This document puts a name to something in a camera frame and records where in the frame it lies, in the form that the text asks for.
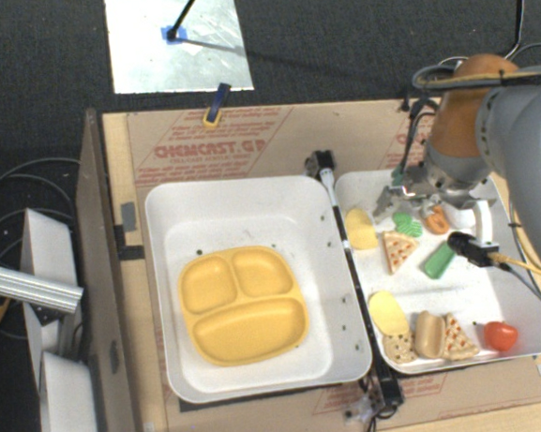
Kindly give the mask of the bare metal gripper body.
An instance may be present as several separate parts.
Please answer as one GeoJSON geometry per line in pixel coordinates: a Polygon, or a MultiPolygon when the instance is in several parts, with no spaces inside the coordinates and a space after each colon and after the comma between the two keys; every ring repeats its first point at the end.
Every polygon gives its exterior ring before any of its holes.
{"type": "Polygon", "coordinates": [[[409,194],[413,193],[418,199],[436,197],[458,209],[462,209],[467,201],[473,200],[471,191],[477,186],[475,181],[460,181],[430,164],[406,168],[401,183],[409,194]]]}

